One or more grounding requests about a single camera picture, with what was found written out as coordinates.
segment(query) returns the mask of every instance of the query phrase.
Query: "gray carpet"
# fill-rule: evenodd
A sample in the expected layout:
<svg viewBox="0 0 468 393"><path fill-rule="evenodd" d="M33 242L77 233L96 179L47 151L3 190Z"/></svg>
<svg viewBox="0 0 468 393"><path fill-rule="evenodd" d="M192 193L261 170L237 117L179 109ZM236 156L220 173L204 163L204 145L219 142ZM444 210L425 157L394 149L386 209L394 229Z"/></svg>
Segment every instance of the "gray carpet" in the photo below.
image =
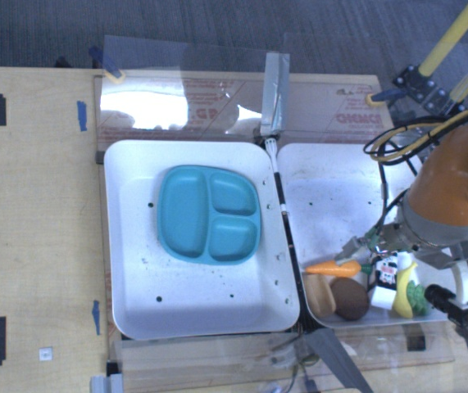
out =
<svg viewBox="0 0 468 393"><path fill-rule="evenodd" d="M467 3L0 0L0 66L52 67L64 56L74 67L90 68L88 49L104 47L105 37L114 35L288 52L292 72L377 75L391 88L396 74L425 59ZM467 72L468 31L434 79L451 89Z"/></svg>

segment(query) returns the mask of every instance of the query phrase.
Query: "wooden table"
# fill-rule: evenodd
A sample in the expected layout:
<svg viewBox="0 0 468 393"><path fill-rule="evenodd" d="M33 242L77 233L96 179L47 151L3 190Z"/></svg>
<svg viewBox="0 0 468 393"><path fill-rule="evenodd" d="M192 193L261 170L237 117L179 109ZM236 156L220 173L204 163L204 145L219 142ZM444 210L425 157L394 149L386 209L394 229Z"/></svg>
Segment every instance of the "wooden table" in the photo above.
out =
<svg viewBox="0 0 468 393"><path fill-rule="evenodd" d="M7 321L0 391L89 391L90 378L106 372L102 166L94 161L98 75L99 70L0 68L0 93L7 99L7 125L0 126L0 317ZM85 131L77 102L86 104ZM465 342L450 324L443 330L452 359L365 371L367 381L375 391L393 391L396 384L400 391L468 391ZM39 358L42 348L52 348L52 359L49 350ZM322 374L318 386L341 387L334 376Z"/></svg>

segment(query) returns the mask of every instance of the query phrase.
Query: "clear plastic panel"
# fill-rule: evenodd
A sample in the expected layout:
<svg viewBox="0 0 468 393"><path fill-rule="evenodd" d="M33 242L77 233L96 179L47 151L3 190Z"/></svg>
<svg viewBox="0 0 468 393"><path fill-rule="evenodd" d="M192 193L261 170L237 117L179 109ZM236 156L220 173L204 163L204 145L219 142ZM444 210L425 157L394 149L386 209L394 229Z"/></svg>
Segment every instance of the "clear plastic panel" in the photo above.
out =
<svg viewBox="0 0 468 393"><path fill-rule="evenodd" d="M468 373L468 356L457 355L461 339L445 323L353 328L336 330L335 335L348 355L338 363L318 355L299 332L126 340L113 347L126 392L307 392L313 382L320 391L365 390L366 385L352 378L352 369L345 368L347 376L341 377L337 365L345 359L355 364L354 370L362 373L374 392L395 391L396 380L408 378L418 391L436 369L431 364L450 371L450 378L442 380L443 391L458 391L449 390L451 386L468 389L461 371L453 372L461 368L464 376ZM385 382L385 370L395 377L392 382Z"/></svg>
<svg viewBox="0 0 468 393"><path fill-rule="evenodd" d="M106 74L96 83L98 150L122 139L253 142L261 120L267 133L278 133L287 60L278 52L107 36Z"/></svg>

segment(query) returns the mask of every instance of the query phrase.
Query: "blue divided plate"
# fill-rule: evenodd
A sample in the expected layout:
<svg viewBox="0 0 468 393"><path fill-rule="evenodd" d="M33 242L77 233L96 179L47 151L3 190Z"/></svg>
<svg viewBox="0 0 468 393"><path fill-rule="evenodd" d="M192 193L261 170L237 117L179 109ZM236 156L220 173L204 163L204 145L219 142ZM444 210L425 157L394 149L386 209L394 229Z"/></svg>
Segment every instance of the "blue divided plate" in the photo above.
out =
<svg viewBox="0 0 468 393"><path fill-rule="evenodd" d="M234 172L177 166L161 184L157 233L177 259L199 264L240 264L259 246L257 191Z"/></svg>

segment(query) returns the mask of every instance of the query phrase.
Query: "toy carrot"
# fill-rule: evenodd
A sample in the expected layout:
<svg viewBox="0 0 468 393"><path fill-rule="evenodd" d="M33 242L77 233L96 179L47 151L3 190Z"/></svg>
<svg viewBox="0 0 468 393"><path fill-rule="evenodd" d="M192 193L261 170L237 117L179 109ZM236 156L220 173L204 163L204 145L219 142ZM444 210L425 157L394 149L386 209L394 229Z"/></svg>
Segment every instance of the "toy carrot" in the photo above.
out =
<svg viewBox="0 0 468 393"><path fill-rule="evenodd" d="M327 260L326 262L307 266L305 271L307 273L322 273L334 277L351 278L361 271L361 265L355 260L350 260L341 265L336 264L335 260Z"/></svg>

